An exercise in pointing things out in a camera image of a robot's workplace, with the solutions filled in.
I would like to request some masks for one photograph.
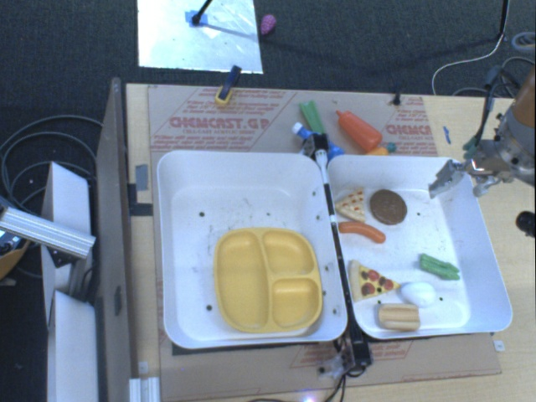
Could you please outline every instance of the purple object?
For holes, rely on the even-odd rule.
[[[274,31],[277,21],[274,15],[268,14],[262,17],[260,21],[260,34],[266,36],[267,34]]]

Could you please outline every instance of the white egg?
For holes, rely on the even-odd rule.
[[[409,303],[419,308],[429,307],[437,298],[436,289],[423,281],[406,283],[400,288],[400,295]]]

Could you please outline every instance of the yellow and black clamp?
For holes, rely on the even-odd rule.
[[[216,104],[225,105],[229,102],[231,95],[233,94],[233,88],[238,83],[241,72],[242,69],[238,65],[233,65],[225,83],[219,87],[218,92],[214,97]]]

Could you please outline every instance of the white tray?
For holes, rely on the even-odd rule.
[[[359,260],[399,283],[427,281],[438,299],[420,309],[421,327],[398,332],[378,324],[378,300],[403,302],[398,291],[355,302],[359,326],[379,339],[498,332],[512,321],[512,308],[498,269],[472,183],[464,177],[451,191],[430,199],[428,184],[445,163],[440,157],[341,156],[330,162],[328,172],[335,200],[356,187],[365,194],[366,223],[386,234],[383,244],[355,234],[340,234],[343,256]],[[397,225],[385,225],[370,213],[369,199],[382,188],[398,193],[408,213]],[[339,221],[347,220],[338,215]],[[443,281],[421,271],[419,255],[447,260],[460,269],[459,281]]]
[[[185,348],[331,341],[347,324],[322,177],[298,154],[176,151],[157,166],[163,317]],[[221,316],[214,247],[232,229],[276,227],[305,236],[317,255],[323,308],[310,327],[247,333]]]

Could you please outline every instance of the yellow divided plate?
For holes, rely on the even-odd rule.
[[[214,255],[219,310],[243,332],[288,332],[322,311],[317,257],[305,237],[277,228],[237,229]]]

